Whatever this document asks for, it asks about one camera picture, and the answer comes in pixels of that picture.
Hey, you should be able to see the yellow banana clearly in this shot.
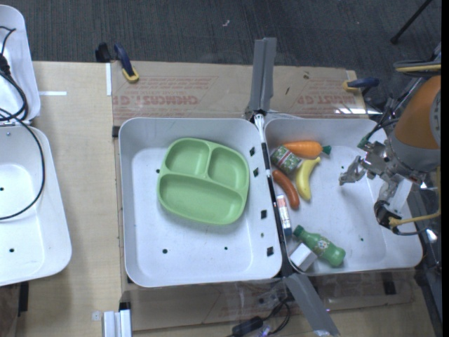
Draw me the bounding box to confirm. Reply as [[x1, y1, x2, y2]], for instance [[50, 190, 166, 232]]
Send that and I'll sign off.
[[295, 156, 322, 202]]

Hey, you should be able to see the white and red carton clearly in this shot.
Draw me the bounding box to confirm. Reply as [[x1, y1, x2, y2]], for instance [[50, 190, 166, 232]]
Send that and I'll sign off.
[[275, 194, 293, 237]]

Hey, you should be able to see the white box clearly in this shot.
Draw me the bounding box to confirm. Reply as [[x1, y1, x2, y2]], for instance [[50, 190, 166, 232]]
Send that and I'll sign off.
[[289, 242, 318, 272]]

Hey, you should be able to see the black cylinder on white bracket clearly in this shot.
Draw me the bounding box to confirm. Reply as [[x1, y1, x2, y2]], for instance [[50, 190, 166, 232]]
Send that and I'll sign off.
[[373, 179, 413, 230]]

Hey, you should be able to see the orange carrot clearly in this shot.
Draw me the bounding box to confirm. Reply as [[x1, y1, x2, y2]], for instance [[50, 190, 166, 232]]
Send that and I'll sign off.
[[282, 140, 333, 160]]

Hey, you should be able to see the green bottle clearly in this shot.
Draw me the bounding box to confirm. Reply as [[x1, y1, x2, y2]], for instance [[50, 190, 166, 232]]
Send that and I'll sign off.
[[293, 224, 347, 269]]

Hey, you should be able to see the brown cardboard board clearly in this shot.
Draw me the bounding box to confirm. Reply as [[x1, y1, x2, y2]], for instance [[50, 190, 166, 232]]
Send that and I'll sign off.
[[110, 60, 415, 332]]

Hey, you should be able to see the green and red can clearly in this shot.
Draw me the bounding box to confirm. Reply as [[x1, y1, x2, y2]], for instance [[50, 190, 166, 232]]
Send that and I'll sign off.
[[269, 145, 304, 176]]

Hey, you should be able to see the orange sausage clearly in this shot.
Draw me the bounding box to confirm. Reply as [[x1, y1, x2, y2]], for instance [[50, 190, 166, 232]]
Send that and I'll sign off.
[[272, 168, 301, 211]]

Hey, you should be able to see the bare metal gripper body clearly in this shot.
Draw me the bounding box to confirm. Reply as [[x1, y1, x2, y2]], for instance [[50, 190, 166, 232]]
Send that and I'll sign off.
[[361, 140, 400, 185]]

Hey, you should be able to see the black cable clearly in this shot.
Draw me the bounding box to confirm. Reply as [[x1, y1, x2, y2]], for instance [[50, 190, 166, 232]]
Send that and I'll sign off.
[[0, 25, 46, 221]]

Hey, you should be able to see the white plastic tray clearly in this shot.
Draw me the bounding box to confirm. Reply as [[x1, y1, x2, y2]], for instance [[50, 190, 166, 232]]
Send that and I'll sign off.
[[263, 117, 424, 277], [0, 4, 41, 125], [0, 124, 73, 288], [118, 117, 284, 289]]

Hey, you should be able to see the green divided plate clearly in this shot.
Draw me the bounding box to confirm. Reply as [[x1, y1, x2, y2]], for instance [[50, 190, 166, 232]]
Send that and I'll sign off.
[[156, 137, 251, 226]]

